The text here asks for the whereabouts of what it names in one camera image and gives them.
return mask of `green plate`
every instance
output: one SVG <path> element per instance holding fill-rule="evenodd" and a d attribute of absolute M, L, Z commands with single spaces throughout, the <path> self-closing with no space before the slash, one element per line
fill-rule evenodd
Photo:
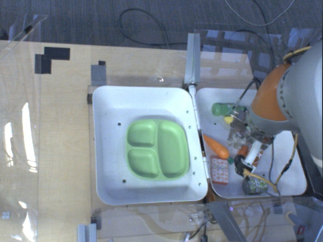
<path fill-rule="evenodd" d="M 126 157 L 128 168 L 137 177 L 151 180 L 180 178 L 189 167 L 185 131 L 173 121 L 135 121 L 127 129 Z"/>

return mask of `can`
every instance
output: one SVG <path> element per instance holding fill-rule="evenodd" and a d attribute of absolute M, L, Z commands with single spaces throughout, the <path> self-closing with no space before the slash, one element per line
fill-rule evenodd
<path fill-rule="evenodd" d="M 262 192 L 267 192 L 268 184 L 256 177 L 246 177 L 242 182 L 242 188 L 246 195 L 257 195 Z"/>

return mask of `white cable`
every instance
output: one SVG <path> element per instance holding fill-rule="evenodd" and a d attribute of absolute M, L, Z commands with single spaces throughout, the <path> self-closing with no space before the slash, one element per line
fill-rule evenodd
<path fill-rule="evenodd" d="M 267 26 L 267 25 L 269 25 L 269 24 L 271 24 L 271 23 L 273 23 L 273 22 L 275 22 L 281 15 L 283 15 L 285 12 L 287 12 L 287 10 L 292 6 L 292 4 L 294 3 L 294 1 L 295 0 L 292 0 L 292 2 L 290 3 L 290 5 L 281 13 L 281 14 L 279 14 L 276 18 L 274 18 L 271 22 L 269 22 L 269 23 L 265 23 L 265 24 L 254 24 L 254 23 L 252 23 L 252 22 L 249 22 L 249 21 L 247 21 L 246 19 L 244 19 L 242 16 L 240 16 L 232 7 L 231 7 L 231 5 L 228 3 L 228 1 L 227 0 L 224 0 L 225 2 L 226 2 L 226 4 L 227 4 L 227 6 L 241 19 L 241 20 L 243 20 L 243 21 L 245 21 L 246 23 L 248 23 L 248 24 L 250 24 L 250 25 L 252 25 L 252 26 L 256 26 L 256 27 L 264 27 L 264 26 Z"/>

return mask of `white tray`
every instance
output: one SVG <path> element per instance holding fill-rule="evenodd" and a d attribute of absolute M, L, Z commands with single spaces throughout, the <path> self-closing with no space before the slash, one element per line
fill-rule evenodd
<path fill-rule="evenodd" d="M 196 102 L 201 122 L 201 128 L 204 134 L 209 135 L 227 146 L 227 138 L 230 131 L 230 126 L 224 122 L 223 116 L 214 116 L 211 108 L 214 103 L 235 103 L 242 94 L 243 89 L 218 89 L 218 88 L 203 88 L 196 94 Z M 248 107 L 255 97 L 256 91 L 249 90 L 241 105 Z M 272 180 L 275 181 L 282 169 L 289 161 L 294 140 L 290 132 L 282 132 L 276 136 L 274 141 L 274 165 L 272 169 Z M 233 147 L 228 147 L 230 156 L 234 158 L 238 150 Z M 206 145 L 206 156 L 209 161 L 210 156 L 214 154 Z M 269 168 L 272 159 L 271 146 L 268 147 L 255 170 L 255 174 L 262 175 L 268 178 Z M 227 199 L 250 198 L 245 195 L 242 189 L 243 177 L 236 174 L 234 164 L 229 165 L 229 183 L 227 185 L 212 184 L 214 191 L 221 197 Z M 285 172 L 278 183 L 278 188 L 282 196 L 296 196 L 305 192 L 307 187 L 305 174 L 298 153 L 294 157 L 292 165 Z"/>
<path fill-rule="evenodd" d="M 104 203 L 198 201 L 206 195 L 207 181 L 189 93 L 179 88 L 102 86 L 93 94 L 93 113 L 96 188 Z M 127 127 L 135 120 L 148 118 L 172 120 L 184 128 L 190 166 L 183 177 L 145 180 L 134 176 L 128 169 Z"/>

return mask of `gray carpet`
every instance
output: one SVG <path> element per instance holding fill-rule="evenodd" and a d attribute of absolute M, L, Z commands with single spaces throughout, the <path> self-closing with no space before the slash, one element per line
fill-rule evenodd
<path fill-rule="evenodd" d="M 228 0 L 241 16 L 264 23 L 252 0 Z M 256 0 L 267 22 L 282 12 L 292 0 Z M 169 43 L 186 42 L 187 33 L 196 30 L 247 29 L 266 33 L 240 20 L 224 0 L 1 0 L 0 27 L 11 34 L 26 27 L 34 15 L 47 15 L 41 26 L 41 41 L 73 44 L 150 47 L 127 39 L 118 28 L 120 13 L 129 8 L 151 12 L 167 32 Z M 276 22 L 268 26 L 271 34 L 289 33 L 292 28 L 315 29 L 321 33 L 323 0 L 296 0 Z M 165 43 L 158 24 L 141 12 L 128 12 L 122 26 L 142 43 Z M 185 49 L 184 44 L 171 45 Z"/>

